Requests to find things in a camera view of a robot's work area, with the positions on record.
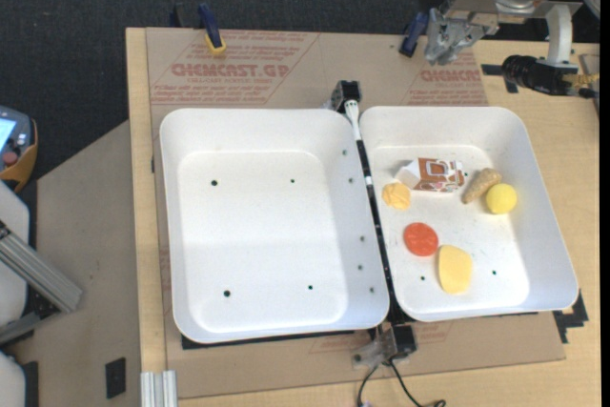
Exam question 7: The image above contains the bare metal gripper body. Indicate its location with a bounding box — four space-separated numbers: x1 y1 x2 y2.
444 0 564 35

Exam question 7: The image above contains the white and brown carton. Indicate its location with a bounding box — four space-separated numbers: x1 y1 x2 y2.
395 156 466 193

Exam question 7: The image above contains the brown cardboard board red print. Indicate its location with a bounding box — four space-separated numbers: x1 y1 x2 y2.
144 27 569 399

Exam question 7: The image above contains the tan cone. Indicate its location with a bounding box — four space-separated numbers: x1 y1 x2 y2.
460 167 503 206

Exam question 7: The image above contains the thin black and white rod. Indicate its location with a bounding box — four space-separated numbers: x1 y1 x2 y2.
344 98 397 326

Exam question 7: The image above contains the yellow ball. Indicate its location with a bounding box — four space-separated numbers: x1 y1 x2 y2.
484 182 519 215

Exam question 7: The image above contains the yellow ridged biscuit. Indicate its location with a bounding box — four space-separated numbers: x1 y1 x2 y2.
381 181 413 212

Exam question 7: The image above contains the orange round slice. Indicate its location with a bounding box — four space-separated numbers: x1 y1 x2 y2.
402 221 440 258

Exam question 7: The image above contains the white plastic tray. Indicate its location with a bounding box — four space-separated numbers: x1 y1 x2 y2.
158 107 392 345
357 105 580 324

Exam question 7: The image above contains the pale yellow oval slice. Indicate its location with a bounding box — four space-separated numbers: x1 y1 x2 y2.
437 244 475 296

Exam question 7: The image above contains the black cylinder on white bracket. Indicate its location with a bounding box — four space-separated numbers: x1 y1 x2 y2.
501 3 583 97

